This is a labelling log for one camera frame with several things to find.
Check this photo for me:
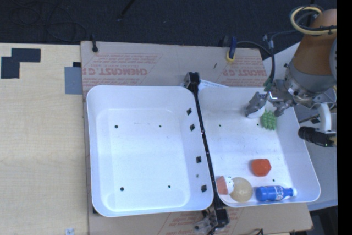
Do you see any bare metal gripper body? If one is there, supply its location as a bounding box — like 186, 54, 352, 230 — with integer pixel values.
268, 79, 315, 108

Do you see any green toy broccoli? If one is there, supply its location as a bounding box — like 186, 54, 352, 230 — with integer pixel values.
260, 108, 277, 130

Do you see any white plastic tray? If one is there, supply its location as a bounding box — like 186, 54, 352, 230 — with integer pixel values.
197, 86, 322, 209
86, 84, 215, 218

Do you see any orange-red toy fruit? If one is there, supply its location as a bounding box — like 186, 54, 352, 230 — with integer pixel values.
250, 158, 272, 177

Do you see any thin black rod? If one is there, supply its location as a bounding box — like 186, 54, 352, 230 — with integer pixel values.
189, 82, 224, 210

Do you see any blue plastic bottle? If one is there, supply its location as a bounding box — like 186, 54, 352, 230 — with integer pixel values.
255, 185, 298, 203

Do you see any orange and white small bottle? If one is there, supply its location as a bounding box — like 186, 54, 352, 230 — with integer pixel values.
216, 175, 235, 195

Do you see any beige ball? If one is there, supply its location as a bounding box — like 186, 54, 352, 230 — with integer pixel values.
229, 177, 254, 203

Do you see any brown cardboard board red print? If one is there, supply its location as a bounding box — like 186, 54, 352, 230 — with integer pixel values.
80, 40, 315, 235

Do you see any black cylinder on white bracket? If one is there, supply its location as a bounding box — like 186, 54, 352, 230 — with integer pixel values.
298, 101, 338, 148

